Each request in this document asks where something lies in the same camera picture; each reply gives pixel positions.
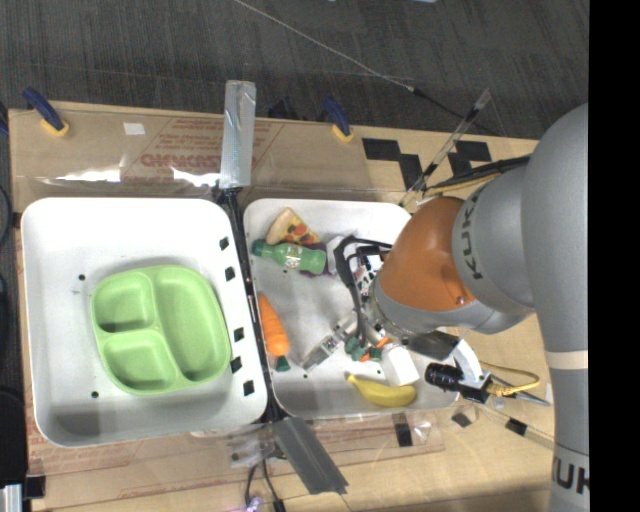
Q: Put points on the yellow banana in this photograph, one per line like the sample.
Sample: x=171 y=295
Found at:
x=385 y=395

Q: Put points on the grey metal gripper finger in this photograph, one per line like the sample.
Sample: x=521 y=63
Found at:
x=344 y=326
x=322 y=350

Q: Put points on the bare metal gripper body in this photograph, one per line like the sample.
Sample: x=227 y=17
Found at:
x=372 y=334

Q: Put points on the black cylinder on white bracket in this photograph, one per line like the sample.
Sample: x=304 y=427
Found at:
x=467 y=370

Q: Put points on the toy pizza slice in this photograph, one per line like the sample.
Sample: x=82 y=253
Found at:
x=290 y=227

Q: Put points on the brown cardboard board red print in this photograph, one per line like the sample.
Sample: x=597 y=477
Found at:
x=320 y=145

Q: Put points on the white bottle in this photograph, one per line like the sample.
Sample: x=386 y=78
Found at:
x=401 y=366

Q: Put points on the white plastic tray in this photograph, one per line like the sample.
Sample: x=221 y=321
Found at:
x=310 y=305
x=65 y=240

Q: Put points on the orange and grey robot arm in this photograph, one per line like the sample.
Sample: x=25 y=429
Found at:
x=500 y=240

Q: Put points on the green plastic bottle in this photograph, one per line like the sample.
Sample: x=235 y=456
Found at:
x=292 y=256

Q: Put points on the green divided plate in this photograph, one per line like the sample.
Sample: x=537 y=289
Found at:
x=160 y=330

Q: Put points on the orange toy carrot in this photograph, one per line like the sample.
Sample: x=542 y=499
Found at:
x=272 y=330

